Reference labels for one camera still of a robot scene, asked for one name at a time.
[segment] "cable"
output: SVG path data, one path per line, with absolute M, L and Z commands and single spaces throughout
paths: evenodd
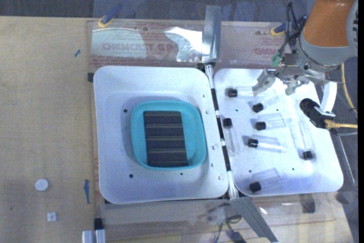
M 218 231 L 214 237 L 214 241 L 213 243 L 218 243 L 218 239 L 220 238 L 220 234 L 221 234 L 221 230 L 222 230 L 222 225 L 223 223 L 221 223 L 219 226 L 218 226 Z
M 242 219 L 242 216 L 241 215 L 236 215 L 236 216 L 234 216 L 234 217 L 231 217 L 231 218 L 229 218 L 229 219 L 227 219 L 226 220 L 226 223 L 227 224 L 238 224 L 240 221 L 241 221 L 241 219 Z
M 333 122 L 332 120 L 325 120 L 326 128 L 331 130 L 332 128 L 339 128 L 339 127 L 349 127 L 351 129 L 357 129 L 358 125 L 354 125 L 352 123 L 338 123 Z
M 341 70 L 341 81 L 342 81 L 342 86 L 343 86 L 343 89 L 344 89 L 345 98 L 346 98 L 350 108 L 355 112 L 356 116 L 358 116 L 358 111 L 356 110 L 353 102 L 351 101 L 351 98 L 350 98 L 349 92 L 348 92 L 348 88 L 346 87 L 345 66 L 344 66 L 343 63 L 341 64 L 340 70 Z
M 289 15 L 289 13 L 291 13 L 292 18 L 293 18 L 293 24 L 291 24 L 291 17 Z M 289 35 L 289 32 L 291 31 L 291 25 L 295 30 L 298 30 L 297 32 L 295 32 L 292 35 Z M 286 8 L 286 36 L 284 38 L 284 42 L 283 44 L 280 46 L 280 48 L 277 50 L 276 54 L 274 54 L 274 56 L 271 58 L 272 60 L 272 67 L 278 67 L 281 56 L 284 52 L 284 49 L 286 47 L 286 45 L 288 43 L 290 43 L 290 41 L 292 39 L 295 39 L 296 37 L 299 36 L 299 34 L 301 33 L 301 29 L 302 29 L 302 24 L 300 25 L 299 22 L 296 19 L 295 16 L 295 12 L 293 11 L 293 6 L 292 6 L 292 2 L 289 2 Z
M 226 231 L 226 234 L 234 243 L 246 243 L 243 236 L 241 236 L 239 232 L 233 230 L 229 221 L 226 221 L 226 225 L 229 227 L 229 231 Z
M 340 136 L 340 137 L 354 136 L 354 135 L 357 135 L 358 134 L 357 131 L 354 131 L 352 133 L 339 133 L 338 130 L 335 129 L 335 128 L 332 128 L 330 130 L 330 133 L 332 133 L 333 135 L 336 135 L 336 136 Z

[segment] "small white square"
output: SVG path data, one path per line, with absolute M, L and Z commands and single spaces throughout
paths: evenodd
M 56 212 L 47 213 L 47 221 L 48 222 L 55 222 L 55 221 L 57 221 L 57 214 L 56 214 Z

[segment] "wooden surface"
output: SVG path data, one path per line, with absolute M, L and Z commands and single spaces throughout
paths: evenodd
M 82 231 L 93 229 L 98 210 L 86 22 L 0 17 L 0 242 L 81 242 Z M 45 192 L 34 187 L 39 178 L 49 181 Z M 269 210 L 265 219 L 281 242 L 352 242 L 341 205 L 333 195 L 319 198 L 325 208 L 315 219 L 277 211 L 281 198 L 255 203 Z M 56 222 L 47 222 L 48 212 L 57 213 Z M 267 242 L 241 224 L 247 242 Z M 211 242 L 213 232 L 214 226 L 200 242 Z M 228 242 L 226 235 L 221 242 Z

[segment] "vial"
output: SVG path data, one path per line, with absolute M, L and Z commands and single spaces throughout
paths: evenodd
M 299 115 L 298 120 L 288 120 L 289 131 L 293 144 L 295 145 L 300 158 L 311 160 L 315 154 L 315 144 L 313 142 L 311 130 L 304 117 Z
M 271 168 L 252 175 L 252 182 L 249 184 L 251 192 L 269 191 L 277 188 L 284 188 L 287 182 L 287 174 L 279 174 L 276 168 Z
M 258 116 L 257 122 L 255 123 L 255 128 L 258 131 L 277 129 L 285 126 L 286 122 L 280 113 L 271 113 Z
M 240 152 L 239 139 L 235 128 L 233 127 L 233 122 L 231 118 L 224 118 L 222 120 L 222 125 L 224 127 L 224 137 L 227 150 L 232 156 Z
M 252 110 L 256 113 L 261 112 L 262 110 L 268 109 L 279 103 L 279 97 L 277 95 L 273 95 L 267 98 L 261 98 L 254 105 Z
M 264 137 L 252 135 L 248 140 L 248 147 L 256 148 L 257 150 L 265 150 L 272 152 L 285 152 L 285 145 L 281 145 L 275 137 Z
M 226 95 L 228 97 L 237 97 L 237 98 L 253 97 L 253 90 L 249 86 L 227 88 Z

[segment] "metal bracket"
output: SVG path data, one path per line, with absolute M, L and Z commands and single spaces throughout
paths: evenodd
M 270 242 L 278 242 L 272 230 L 259 213 L 257 207 L 250 197 L 243 196 L 238 200 L 230 201 L 231 206 L 239 213 L 243 219 L 249 224 L 258 237 L 265 237 Z
M 210 47 L 209 54 L 202 56 L 202 63 L 216 61 L 220 56 L 221 7 L 207 6 L 202 43 Z
M 96 231 L 83 231 L 82 243 L 106 243 L 105 230 L 100 229 Z
M 324 113 L 331 113 L 336 99 L 337 83 L 328 82 L 324 85 L 324 95 L 322 97 L 320 110 Z
M 264 69 L 263 72 L 257 78 L 258 83 L 253 86 L 253 95 L 257 96 L 260 92 L 267 90 L 271 87 L 276 79 L 275 70 Z

